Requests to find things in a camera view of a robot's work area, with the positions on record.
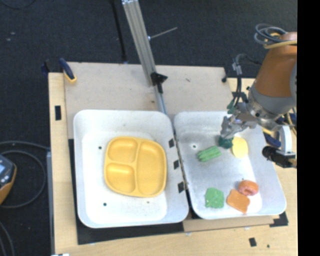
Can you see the yellow round slice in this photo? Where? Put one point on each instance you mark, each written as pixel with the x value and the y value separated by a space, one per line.
pixel 240 148

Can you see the brown cardboard board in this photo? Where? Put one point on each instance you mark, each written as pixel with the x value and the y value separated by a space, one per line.
pixel 112 87

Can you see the orange doughnut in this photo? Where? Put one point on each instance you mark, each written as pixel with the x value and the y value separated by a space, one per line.
pixel 248 187

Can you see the white plastic tray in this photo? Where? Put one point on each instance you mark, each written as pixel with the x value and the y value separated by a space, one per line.
pixel 125 122
pixel 225 172

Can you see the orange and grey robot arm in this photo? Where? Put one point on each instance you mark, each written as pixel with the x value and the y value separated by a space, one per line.
pixel 277 75

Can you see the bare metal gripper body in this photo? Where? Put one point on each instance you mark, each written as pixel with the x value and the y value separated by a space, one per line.
pixel 250 117

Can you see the green bean bundle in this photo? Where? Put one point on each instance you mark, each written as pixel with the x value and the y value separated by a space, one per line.
pixel 209 153

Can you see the orange bread slice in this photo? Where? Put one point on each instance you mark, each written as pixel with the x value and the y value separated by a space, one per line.
pixel 238 200

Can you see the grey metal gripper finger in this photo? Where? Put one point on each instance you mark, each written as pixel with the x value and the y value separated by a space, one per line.
pixel 225 127
pixel 234 130

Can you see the green lettuce leaf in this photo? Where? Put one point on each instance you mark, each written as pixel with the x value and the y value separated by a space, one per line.
pixel 214 198

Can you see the yellow divided plate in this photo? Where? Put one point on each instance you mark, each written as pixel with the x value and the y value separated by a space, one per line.
pixel 136 166

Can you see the dark green broccoli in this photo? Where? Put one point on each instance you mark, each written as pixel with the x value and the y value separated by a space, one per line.
pixel 225 143

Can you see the black cylinder on white bracket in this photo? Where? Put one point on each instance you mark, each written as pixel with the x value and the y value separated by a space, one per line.
pixel 277 154

